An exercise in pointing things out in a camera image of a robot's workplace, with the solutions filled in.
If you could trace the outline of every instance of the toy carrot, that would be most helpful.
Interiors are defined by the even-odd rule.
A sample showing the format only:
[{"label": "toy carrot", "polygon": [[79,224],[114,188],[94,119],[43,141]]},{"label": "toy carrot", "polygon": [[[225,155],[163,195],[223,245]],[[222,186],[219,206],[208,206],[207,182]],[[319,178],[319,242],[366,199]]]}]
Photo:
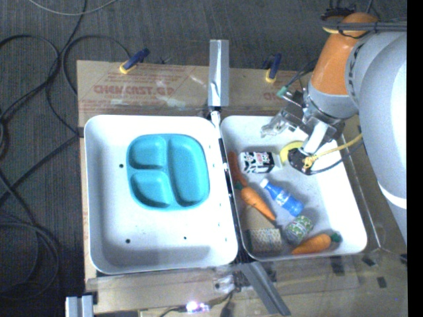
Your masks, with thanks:
[{"label": "toy carrot", "polygon": [[271,221],[275,221],[275,215],[269,209],[266,202],[260,197],[260,195],[251,187],[244,187],[241,189],[241,198],[244,202],[260,211],[265,217]]},{"label": "toy carrot", "polygon": [[340,242],[341,236],[333,233],[329,234],[318,234],[309,238],[308,240],[302,242],[298,247],[292,250],[291,254],[300,255],[300,254],[313,254],[315,252],[320,252],[329,248],[332,242]]},{"label": "toy carrot", "polygon": [[231,171],[232,181],[234,183],[241,183],[243,187],[247,187],[247,180],[245,180],[243,174],[239,170],[238,158],[235,151],[229,151],[227,155],[227,160],[229,163],[229,169]]}]

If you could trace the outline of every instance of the blue toy bottle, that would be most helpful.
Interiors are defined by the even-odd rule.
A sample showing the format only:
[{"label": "blue toy bottle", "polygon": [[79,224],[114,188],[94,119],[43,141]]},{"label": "blue toy bottle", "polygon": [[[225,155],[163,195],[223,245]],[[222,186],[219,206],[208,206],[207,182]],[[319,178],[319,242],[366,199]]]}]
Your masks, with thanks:
[{"label": "blue toy bottle", "polygon": [[270,193],[270,196],[272,196],[272,199],[282,208],[288,210],[292,216],[296,217],[302,212],[304,204],[281,187],[271,184],[267,178],[264,178],[260,182],[260,186],[266,189]]}]

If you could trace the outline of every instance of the green can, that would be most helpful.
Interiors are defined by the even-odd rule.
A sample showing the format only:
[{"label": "green can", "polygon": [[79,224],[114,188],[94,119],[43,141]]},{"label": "green can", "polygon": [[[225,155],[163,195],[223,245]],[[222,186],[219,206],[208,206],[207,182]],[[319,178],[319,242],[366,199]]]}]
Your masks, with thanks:
[{"label": "green can", "polygon": [[284,237],[291,245],[297,246],[307,237],[313,229],[314,224],[306,216],[297,216],[289,225],[286,226]]}]

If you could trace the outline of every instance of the gray carpet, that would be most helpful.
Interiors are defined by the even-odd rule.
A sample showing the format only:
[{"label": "gray carpet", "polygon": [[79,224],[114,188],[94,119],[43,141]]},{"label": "gray carpet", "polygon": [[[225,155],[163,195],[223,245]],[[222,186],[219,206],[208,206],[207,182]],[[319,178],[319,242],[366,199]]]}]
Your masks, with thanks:
[{"label": "gray carpet", "polygon": [[[79,13],[84,3],[35,1],[63,13]],[[86,10],[108,1],[87,0]],[[149,63],[207,66],[209,40],[226,39],[231,67],[260,69],[267,56],[280,52],[280,69],[296,70],[319,55],[327,33],[318,21],[327,8],[365,11],[368,3],[120,0],[85,14],[78,24],[78,16],[57,15],[28,0],[0,0],[0,175],[6,183],[0,184],[0,316],[62,316],[63,298],[83,293],[79,145],[73,139],[77,101],[71,88],[77,88],[76,59],[124,61],[122,45],[130,54],[148,47]],[[370,11],[381,20],[406,17],[407,0],[373,0]],[[59,67],[45,88],[34,90],[48,78],[55,49],[62,51],[77,24],[72,40],[79,41],[64,62],[70,84]],[[10,108],[27,93],[28,98]],[[41,232],[35,235],[33,228],[10,224],[16,221],[8,215],[28,222],[24,207],[55,241],[57,277],[54,250],[46,244],[50,239],[40,238]],[[50,278],[54,281],[48,285]],[[44,287],[46,291],[28,299]]]}]

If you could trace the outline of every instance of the light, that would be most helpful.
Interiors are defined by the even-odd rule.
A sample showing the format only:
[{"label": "light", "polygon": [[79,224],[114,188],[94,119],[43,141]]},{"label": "light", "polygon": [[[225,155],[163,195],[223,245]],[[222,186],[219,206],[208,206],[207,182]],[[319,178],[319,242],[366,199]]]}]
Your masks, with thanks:
[{"label": "light", "polygon": [[210,306],[204,303],[197,303],[191,301],[186,304],[186,311],[189,314],[195,314],[197,312],[207,312],[210,311]]}]

